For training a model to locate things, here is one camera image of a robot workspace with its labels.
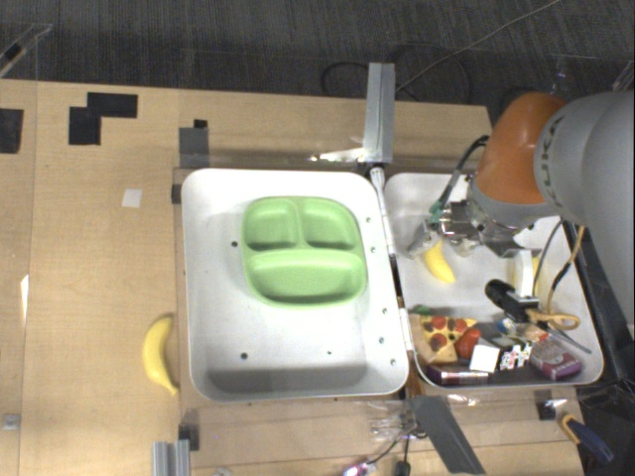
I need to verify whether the yellow banana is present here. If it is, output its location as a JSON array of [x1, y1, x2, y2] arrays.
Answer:
[[423, 238, 457, 285], [141, 314, 181, 398]]

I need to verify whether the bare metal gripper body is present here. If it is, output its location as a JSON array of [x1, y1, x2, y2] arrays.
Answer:
[[435, 199, 536, 259]]

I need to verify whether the white colourful small packet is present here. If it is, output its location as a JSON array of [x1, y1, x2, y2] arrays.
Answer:
[[497, 343, 533, 372]]

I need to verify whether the white plastic tray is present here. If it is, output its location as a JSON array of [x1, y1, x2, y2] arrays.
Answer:
[[180, 167, 411, 404], [384, 172, 606, 391]]

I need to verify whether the white cube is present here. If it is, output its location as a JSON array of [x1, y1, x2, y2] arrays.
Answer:
[[467, 344, 501, 374]]

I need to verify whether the pizza slice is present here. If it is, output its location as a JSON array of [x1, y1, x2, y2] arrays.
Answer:
[[418, 313, 478, 365]]

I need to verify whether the dark purple can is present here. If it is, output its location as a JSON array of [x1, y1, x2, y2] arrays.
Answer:
[[426, 363, 491, 387]]

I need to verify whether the brown bread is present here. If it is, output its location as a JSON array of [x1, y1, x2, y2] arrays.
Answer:
[[520, 324, 551, 345]]

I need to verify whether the green divided plate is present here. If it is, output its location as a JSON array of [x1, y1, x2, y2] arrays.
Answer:
[[240, 195, 369, 309]]

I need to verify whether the purple packet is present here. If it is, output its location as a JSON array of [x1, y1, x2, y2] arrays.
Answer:
[[528, 339, 583, 382]]

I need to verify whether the red sausage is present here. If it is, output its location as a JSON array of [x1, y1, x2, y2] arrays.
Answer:
[[454, 326, 483, 361]]

